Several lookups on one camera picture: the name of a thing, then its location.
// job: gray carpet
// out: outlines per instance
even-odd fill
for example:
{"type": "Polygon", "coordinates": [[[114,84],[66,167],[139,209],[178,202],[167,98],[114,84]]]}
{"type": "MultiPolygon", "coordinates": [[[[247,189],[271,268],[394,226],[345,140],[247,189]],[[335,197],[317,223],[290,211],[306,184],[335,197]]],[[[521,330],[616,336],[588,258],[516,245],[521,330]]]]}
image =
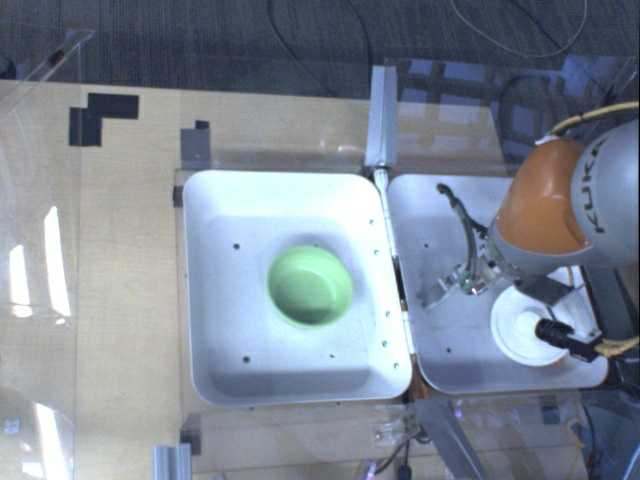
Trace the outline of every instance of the gray carpet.
{"type": "MultiPolygon", "coordinates": [[[[558,44],[582,0],[516,0],[558,44]]],[[[398,57],[556,69],[563,55],[523,59],[464,25],[449,0],[0,0],[0,54],[51,50],[68,28],[96,31],[83,59],[90,83],[366,97],[367,64],[398,57]]],[[[458,0],[478,27],[513,48],[555,49],[506,0],[458,0]]],[[[570,53],[638,56],[639,0],[590,0],[570,53]]]]}

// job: electrical cable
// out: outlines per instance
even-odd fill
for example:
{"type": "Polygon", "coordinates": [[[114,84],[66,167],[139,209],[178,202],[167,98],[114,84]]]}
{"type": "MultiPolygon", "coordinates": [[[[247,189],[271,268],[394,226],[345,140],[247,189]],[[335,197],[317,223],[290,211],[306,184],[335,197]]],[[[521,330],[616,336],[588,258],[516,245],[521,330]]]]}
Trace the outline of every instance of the electrical cable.
{"type": "MultiPolygon", "coordinates": [[[[333,91],[328,89],[318,79],[318,77],[316,77],[316,75],[314,75],[302,63],[300,58],[295,54],[295,52],[291,49],[289,44],[285,41],[284,37],[282,37],[282,34],[280,33],[280,31],[278,30],[278,27],[276,26],[275,13],[274,13],[275,1],[276,0],[267,0],[267,16],[269,18],[269,24],[271,25],[271,29],[273,30],[276,38],[278,39],[278,42],[286,50],[286,52],[289,54],[289,56],[291,57],[291,60],[293,60],[293,62],[300,69],[302,69],[302,71],[304,71],[318,85],[318,87],[320,87],[325,92],[325,94],[327,96],[337,97],[338,95],[336,93],[334,93],[333,91]]],[[[360,24],[360,28],[362,29],[362,33],[364,35],[365,46],[366,46],[366,50],[367,50],[367,73],[368,73],[368,84],[370,85],[370,83],[371,83],[371,72],[372,72],[372,69],[373,69],[373,52],[372,52],[372,47],[371,47],[371,40],[369,39],[369,33],[367,32],[367,27],[364,24],[364,20],[362,19],[362,16],[360,16],[360,13],[355,8],[355,6],[351,3],[351,1],[350,0],[341,0],[341,1],[344,2],[345,4],[347,4],[347,7],[353,12],[354,16],[358,20],[358,23],[360,24]]]]}
{"type": "Polygon", "coordinates": [[[409,465],[409,448],[411,447],[411,439],[407,441],[406,448],[404,450],[404,465],[409,465]]]}
{"type": "Polygon", "coordinates": [[[415,438],[420,444],[429,444],[431,442],[431,438],[427,436],[426,433],[422,433],[415,438]]]}
{"type": "MultiPolygon", "coordinates": [[[[582,29],[584,28],[584,25],[587,22],[587,14],[588,14],[588,9],[589,9],[589,0],[583,0],[583,12],[582,12],[582,20],[580,21],[580,25],[578,26],[578,29],[573,34],[573,36],[569,39],[569,41],[562,47],[560,47],[560,45],[558,45],[553,40],[553,38],[551,38],[551,36],[549,36],[549,34],[542,29],[542,27],[540,27],[540,25],[538,24],[538,22],[535,19],[532,19],[532,21],[536,24],[538,29],[540,29],[543,32],[543,34],[547,37],[547,39],[549,39],[554,45],[556,45],[558,49],[553,51],[553,52],[550,52],[550,53],[529,54],[529,53],[520,52],[518,50],[514,50],[513,48],[510,48],[510,47],[506,46],[505,44],[497,41],[496,39],[491,37],[486,32],[483,32],[482,30],[480,30],[478,27],[476,27],[473,23],[471,23],[467,18],[465,18],[462,15],[462,12],[458,8],[455,0],[450,0],[450,1],[451,1],[451,6],[453,7],[453,11],[456,13],[456,16],[458,16],[458,18],[460,18],[465,23],[465,25],[470,27],[473,31],[475,31],[476,33],[480,34],[482,37],[484,37],[486,40],[490,41],[491,43],[493,43],[497,47],[499,47],[499,48],[501,48],[501,49],[503,49],[503,50],[505,50],[505,51],[507,51],[509,53],[513,53],[514,55],[518,55],[520,57],[524,57],[525,59],[544,59],[544,58],[548,58],[548,57],[555,57],[556,55],[559,55],[559,54],[565,52],[566,50],[568,50],[571,47],[571,45],[573,45],[573,43],[576,42],[576,40],[578,39],[578,36],[582,33],[582,29]]],[[[507,1],[509,1],[512,4],[515,4],[520,10],[523,10],[525,12],[525,14],[529,18],[533,18],[528,11],[526,11],[520,4],[518,4],[514,0],[507,0],[507,1]]]]}
{"type": "Polygon", "coordinates": [[[624,85],[620,89],[618,89],[617,93],[613,92],[614,89],[616,88],[616,84],[618,83],[618,79],[622,76],[622,74],[625,72],[625,69],[631,63],[633,63],[633,60],[632,59],[628,59],[626,64],[625,64],[625,66],[623,66],[620,69],[618,74],[613,79],[613,82],[611,82],[611,84],[609,85],[609,89],[607,89],[605,91],[604,96],[602,97],[602,100],[598,104],[598,108],[604,107],[604,106],[607,106],[607,105],[611,105],[612,103],[614,103],[618,99],[619,95],[622,94],[627,89],[627,87],[629,87],[629,85],[631,84],[633,79],[638,76],[638,70],[636,69],[633,73],[631,73],[631,76],[629,76],[629,78],[624,83],[624,85]]]}
{"type": "Polygon", "coordinates": [[[406,446],[407,442],[411,441],[413,438],[418,437],[420,434],[422,434],[422,430],[418,430],[417,432],[414,432],[413,434],[411,434],[408,437],[405,437],[402,441],[400,441],[400,443],[398,443],[398,445],[394,448],[393,452],[391,452],[391,455],[389,455],[389,457],[382,463],[380,464],[380,466],[376,467],[376,475],[379,475],[380,473],[382,473],[383,471],[386,471],[387,468],[393,463],[393,461],[396,459],[396,457],[398,456],[398,454],[402,451],[402,449],[406,446]]]}
{"type": "Polygon", "coordinates": [[[598,343],[594,349],[601,356],[614,357],[624,354],[633,347],[637,347],[638,344],[640,344],[640,336],[628,340],[603,339],[602,343],[598,343]]]}
{"type": "Polygon", "coordinates": [[[576,116],[565,119],[564,121],[561,121],[560,123],[555,125],[553,128],[551,128],[551,131],[545,135],[545,137],[551,135],[562,136],[569,128],[573,128],[576,125],[589,123],[597,119],[602,119],[605,116],[609,116],[618,112],[638,110],[639,107],[639,102],[629,101],[627,103],[616,103],[615,105],[609,105],[608,107],[597,108],[595,110],[585,112],[584,114],[578,114],[576,116]]]}
{"type": "Polygon", "coordinates": [[[461,282],[463,285],[466,285],[469,281],[473,282],[478,273],[478,252],[476,239],[473,236],[473,228],[476,228],[476,230],[483,236],[486,236],[487,228],[477,223],[469,216],[469,213],[464,207],[464,204],[462,204],[462,201],[453,195],[452,190],[447,185],[444,183],[438,183],[436,188],[438,192],[447,196],[451,208],[453,208],[454,213],[460,218],[462,226],[464,227],[464,233],[467,238],[467,263],[465,267],[467,276],[465,279],[462,279],[461,282]]]}
{"type": "Polygon", "coordinates": [[[574,279],[574,277],[573,277],[573,270],[571,269],[571,267],[567,267],[567,274],[568,274],[568,276],[569,276],[569,283],[568,283],[568,286],[569,286],[570,288],[574,288],[574,287],[575,287],[575,285],[576,285],[576,281],[575,281],[575,279],[574,279]]]}
{"type": "Polygon", "coordinates": [[[587,417],[587,423],[589,424],[589,432],[591,433],[591,452],[589,453],[589,460],[587,460],[587,477],[591,478],[593,476],[593,472],[596,469],[596,429],[593,426],[593,420],[591,419],[591,414],[587,410],[587,405],[582,402],[582,409],[584,410],[584,414],[587,417]]]}

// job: sink basin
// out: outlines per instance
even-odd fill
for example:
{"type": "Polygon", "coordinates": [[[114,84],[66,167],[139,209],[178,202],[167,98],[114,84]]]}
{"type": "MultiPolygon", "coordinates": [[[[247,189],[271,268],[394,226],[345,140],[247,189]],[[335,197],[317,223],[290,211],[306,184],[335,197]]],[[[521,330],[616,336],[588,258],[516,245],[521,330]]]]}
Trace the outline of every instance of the sink basin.
{"type": "Polygon", "coordinates": [[[184,188],[191,371],[219,406],[393,398],[411,363],[380,197],[344,174],[203,171],[184,188]],[[304,328],[275,311],[269,266],[318,246],[349,271],[336,322],[304,328]]]}

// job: yellow cable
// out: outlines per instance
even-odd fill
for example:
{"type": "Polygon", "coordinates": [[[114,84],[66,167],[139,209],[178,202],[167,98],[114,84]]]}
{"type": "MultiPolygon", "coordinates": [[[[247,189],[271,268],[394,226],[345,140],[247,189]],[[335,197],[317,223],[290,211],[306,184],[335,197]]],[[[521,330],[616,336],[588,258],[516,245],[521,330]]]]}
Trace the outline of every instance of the yellow cable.
{"type": "Polygon", "coordinates": [[[576,282],[573,279],[573,270],[571,267],[567,267],[567,272],[569,273],[569,286],[573,288],[576,285],[576,282]]]}
{"type": "Polygon", "coordinates": [[[555,125],[547,135],[558,135],[565,132],[569,128],[576,126],[577,124],[591,121],[599,117],[614,114],[616,112],[626,112],[628,110],[637,110],[640,107],[637,101],[630,101],[627,103],[616,103],[615,105],[609,105],[608,107],[597,108],[584,114],[570,117],[561,121],[555,125]]]}
{"type": "Polygon", "coordinates": [[[613,357],[624,354],[627,350],[632,349],[640,343],[640,336],[628,340],[607,340],[603,339],[602,343],[596,345],[595,351],[604,357],[613,357]]]}

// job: white tray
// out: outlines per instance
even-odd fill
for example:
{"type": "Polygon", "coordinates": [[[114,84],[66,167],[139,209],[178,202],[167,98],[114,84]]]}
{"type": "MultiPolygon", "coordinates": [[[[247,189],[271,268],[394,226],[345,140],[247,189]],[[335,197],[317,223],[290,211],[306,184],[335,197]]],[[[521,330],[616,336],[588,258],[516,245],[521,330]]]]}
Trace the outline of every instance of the white tray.
{"type": "Polygon", "coordinates": [[[203,171],[184,188],[192,375],[222,406],[388,399],[411,379],[380,197],[362,177],[203,171]],[[351,273],[338,322],[300,329],[265,279],[294,245],[318,245],[351,273]]]}
{"type": "MultiPolygon", "coordinates": [[[[608,371],[599,357],[585,363],[571,356],[545,367],[518,364],[507,357],[491,334],[491,308],[502,291],[501,283],[479,297],[461,292],[423,308],[424,292],[438,278],[464,263],[466,239],[460,219],[436,185],[447,184],[466,206],[469,215],[488,225],[496,215],[510,179],[473,176],[404,175],[389,187],[389,206],[402,266],[409,316],[420,369],[424,378],[445,393],[496,393],[587,388],[601,384],[608,371]]],[[[573,268],[576,285],[580,269],[573,268]]],[[[568,282],[566,269],[554,277],[568,282]]],[[[586,289],[585,327],[597,328],[586,289]]]]}

